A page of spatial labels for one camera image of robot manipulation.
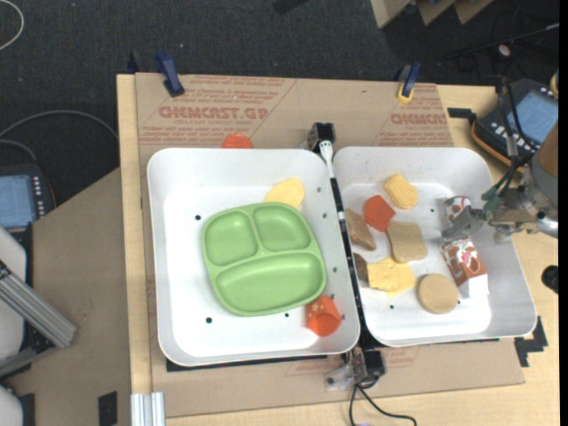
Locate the dark brown toy food piece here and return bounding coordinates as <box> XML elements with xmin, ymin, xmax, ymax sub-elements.
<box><xmin>351</xmin><ymin>251</ymin><xmax>371</xmax><ymax>284</ymax></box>

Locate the brown toy bread slice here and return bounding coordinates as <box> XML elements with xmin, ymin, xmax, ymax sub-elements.
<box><xmin>343</xmin><ymin>207</ymin><xmax>378</xmax><ymax>252</ymax></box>

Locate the white plastic tray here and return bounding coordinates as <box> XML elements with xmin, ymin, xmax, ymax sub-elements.
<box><xmin>146</xmin><ymin>146</ymin><xmax>362</xmax><ymax>367</ymax></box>
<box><xmin>331</xmin><ymin>145</ymin><xmax>539</xmax><ymax>348</ymax></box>

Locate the tan toy bread slice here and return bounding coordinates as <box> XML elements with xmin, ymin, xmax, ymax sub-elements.
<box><xmin>385</xmin><ymin>221</ymin><xmax>429</xmax><ymax>265</ymax></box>

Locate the brown white and pink carton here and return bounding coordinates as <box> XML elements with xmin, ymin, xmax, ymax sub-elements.
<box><xmin>438</xmin><ymin>234</ymin><xmax>491</xmax><ymax>301</ymax></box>

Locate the green divided plate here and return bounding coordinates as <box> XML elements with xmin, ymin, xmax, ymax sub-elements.
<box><xmin>200</xmin><ymin>201</ymin><xmax>328</xmax><ymax>318</ymax></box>

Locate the white can with red print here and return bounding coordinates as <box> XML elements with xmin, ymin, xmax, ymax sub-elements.
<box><xmin>445</xmin><ymin>195</ymin><xmax>472</xmax><ymax>222</ymax></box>

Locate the thin black and white rod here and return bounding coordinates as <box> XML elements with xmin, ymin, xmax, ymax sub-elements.
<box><xmin>318</xmin><ymin>141</ymin><xmax>372</xmax><ymax>351</ymax></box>

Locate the yellow ribbed toy chip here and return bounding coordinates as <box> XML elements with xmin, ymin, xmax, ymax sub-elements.
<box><xmin>382</xmin><ymin>173</ymin><xmax>420</xmax><ymax>210</ymax></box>

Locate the orange round lid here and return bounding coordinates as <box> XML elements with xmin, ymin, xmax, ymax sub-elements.
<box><xmin>220</xmin><ymin>133</ymin><xmax>255</xmax><ymax>150</ymax></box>

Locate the orange cup with yellow stars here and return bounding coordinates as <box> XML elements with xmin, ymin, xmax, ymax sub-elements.
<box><xmin>304</xmin><ymin>295</ymin><xmax>343</xmax><ymax>338</ymax></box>

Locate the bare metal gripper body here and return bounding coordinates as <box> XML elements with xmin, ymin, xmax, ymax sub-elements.
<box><xmin>486</xmin><ymin>185</ymin><xmax>560</xmax><ymax>241</ymax></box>

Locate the yellow toy cheese slice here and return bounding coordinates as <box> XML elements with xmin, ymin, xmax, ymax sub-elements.
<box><xmin>366</xmin><ymin>256</ymin><xmax>419</xmax><ymax>297</ymax></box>

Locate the orange-red flat toy piece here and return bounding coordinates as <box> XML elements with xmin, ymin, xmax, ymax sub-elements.
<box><xmin>363</xmin><ymin>193</ymin><xmax>398</xmax><ymax>233</ymax></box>

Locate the yellow oval toy chip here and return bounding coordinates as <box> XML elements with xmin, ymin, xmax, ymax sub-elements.
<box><xmin>262</xmin><ymin>177</ymin><xmax>307</xmax><ymax>210</ymax></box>

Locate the tan round biscuit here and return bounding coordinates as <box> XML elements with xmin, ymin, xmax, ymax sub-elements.
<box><xmin>415</xmin><ymin>272</ymin><xmax>461</xmax><ymax>315</ymax></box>

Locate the brown cardboard board red print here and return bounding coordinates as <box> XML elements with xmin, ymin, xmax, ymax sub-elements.
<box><xmin>134</xmin><ymin>72</ymin><xmax>527</xmax><ymax>419</ymax></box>

